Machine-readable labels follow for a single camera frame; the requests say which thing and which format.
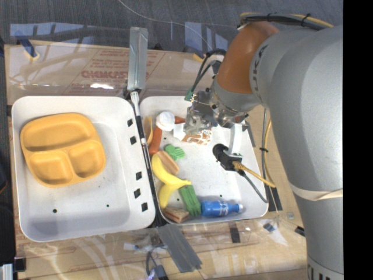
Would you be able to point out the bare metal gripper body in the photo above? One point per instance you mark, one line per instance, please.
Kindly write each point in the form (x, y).
(207, 106)

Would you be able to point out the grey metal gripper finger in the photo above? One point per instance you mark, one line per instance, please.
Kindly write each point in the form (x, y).
(190, 124)
(204, 125)

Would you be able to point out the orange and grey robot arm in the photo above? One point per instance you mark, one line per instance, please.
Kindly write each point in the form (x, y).
(303, 104)

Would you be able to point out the orange carrot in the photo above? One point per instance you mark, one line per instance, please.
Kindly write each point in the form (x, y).
(179, 119)

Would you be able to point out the orange and white carton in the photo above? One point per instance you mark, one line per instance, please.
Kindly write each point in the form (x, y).
(198, 139)

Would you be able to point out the white round cap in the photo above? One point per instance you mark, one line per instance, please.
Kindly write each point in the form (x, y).
(165, 120)

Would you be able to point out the hot dog in bun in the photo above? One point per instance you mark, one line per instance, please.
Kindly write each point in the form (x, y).
(169, 162)

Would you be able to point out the white plastic tray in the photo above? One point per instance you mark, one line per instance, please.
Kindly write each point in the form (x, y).
(87, 209)
(209, 179)

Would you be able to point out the yellow banana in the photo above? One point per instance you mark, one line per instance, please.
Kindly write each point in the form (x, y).
(164, 175)
(166, 194)

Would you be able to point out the green bean bundle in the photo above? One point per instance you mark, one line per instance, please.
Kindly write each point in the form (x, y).
(190, 201)

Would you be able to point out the blue bottle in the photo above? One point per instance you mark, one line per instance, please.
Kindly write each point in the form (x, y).
(215, 209)

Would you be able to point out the toast sandwich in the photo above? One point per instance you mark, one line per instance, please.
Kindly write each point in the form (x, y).
(176, 215)

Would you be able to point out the brown cardboard board red print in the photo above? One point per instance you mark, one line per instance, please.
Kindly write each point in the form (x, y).
(87, 69)

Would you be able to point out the yellow divided plate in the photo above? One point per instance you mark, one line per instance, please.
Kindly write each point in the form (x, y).
(61, 150)

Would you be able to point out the black cylinder on white bracket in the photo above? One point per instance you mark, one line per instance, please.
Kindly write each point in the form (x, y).
(224, 156)

